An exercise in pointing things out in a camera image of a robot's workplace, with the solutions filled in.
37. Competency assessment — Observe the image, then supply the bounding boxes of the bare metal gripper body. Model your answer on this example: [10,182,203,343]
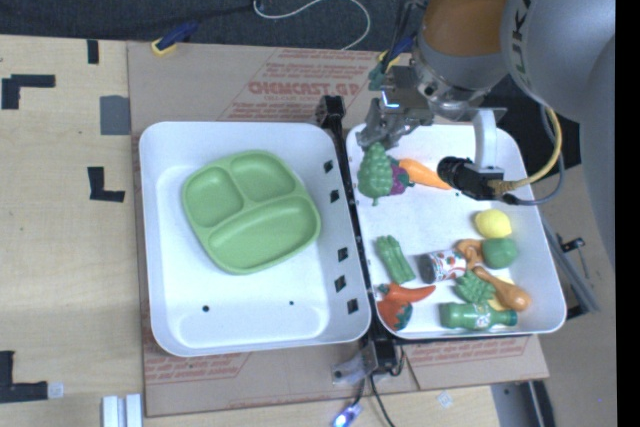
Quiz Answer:
[378,64,485,125]

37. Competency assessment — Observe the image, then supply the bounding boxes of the green grapes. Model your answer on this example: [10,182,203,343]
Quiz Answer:
[356,141,393,208]

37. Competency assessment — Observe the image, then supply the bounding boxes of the orange carrot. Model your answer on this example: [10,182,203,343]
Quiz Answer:
[398,157,454,192]

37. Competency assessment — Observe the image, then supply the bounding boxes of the purple grapes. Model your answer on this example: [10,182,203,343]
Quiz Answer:
[389,164,416,197]

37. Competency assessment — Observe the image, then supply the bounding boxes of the white plastic tray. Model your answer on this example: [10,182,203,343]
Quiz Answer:
[345,121,568,342]
[138,120,373,359]

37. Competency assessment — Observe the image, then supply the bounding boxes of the yellow lemon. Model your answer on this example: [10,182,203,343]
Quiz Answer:
[473,208,514,239]

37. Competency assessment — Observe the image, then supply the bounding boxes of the green asparagus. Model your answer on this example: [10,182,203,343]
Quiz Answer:
[375,234,417,286]

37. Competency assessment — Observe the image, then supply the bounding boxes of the orange croissant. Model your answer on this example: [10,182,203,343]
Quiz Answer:
[455,238,484,267]

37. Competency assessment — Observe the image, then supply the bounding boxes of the white can with red print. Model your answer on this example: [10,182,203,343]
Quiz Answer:
[415,249,470,285]

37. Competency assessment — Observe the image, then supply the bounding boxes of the green divided plate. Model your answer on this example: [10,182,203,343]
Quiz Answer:
[180,149,323,277]

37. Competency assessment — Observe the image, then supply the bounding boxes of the green lime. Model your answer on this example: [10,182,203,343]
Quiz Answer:
[480,237,520,271]

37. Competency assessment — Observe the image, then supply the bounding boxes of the orange chili pepper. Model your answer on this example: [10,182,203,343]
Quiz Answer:
[376,282,438,305]

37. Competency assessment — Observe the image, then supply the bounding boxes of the brown cardboard board red print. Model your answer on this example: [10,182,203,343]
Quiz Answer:
[125,40,551,419]

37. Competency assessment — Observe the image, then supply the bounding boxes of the green lettuce leaf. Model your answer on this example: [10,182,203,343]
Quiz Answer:
[453,269,494,306]

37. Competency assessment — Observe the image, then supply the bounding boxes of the red tomato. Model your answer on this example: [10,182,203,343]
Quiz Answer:
[376,297,415,333]

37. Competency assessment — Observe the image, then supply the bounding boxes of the orange chicken drumstick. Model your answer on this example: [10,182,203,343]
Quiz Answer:
[472,265,533,314]

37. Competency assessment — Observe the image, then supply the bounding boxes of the green bottle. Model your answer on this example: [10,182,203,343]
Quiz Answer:
[438,301,519,332]

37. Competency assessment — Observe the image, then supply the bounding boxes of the black block with thin wires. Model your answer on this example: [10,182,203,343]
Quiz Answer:
[316,95,348,130]
[360,335,401,374]

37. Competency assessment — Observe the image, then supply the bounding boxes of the black cylinder on white bracket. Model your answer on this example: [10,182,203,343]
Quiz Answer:
[436,107,506,202]

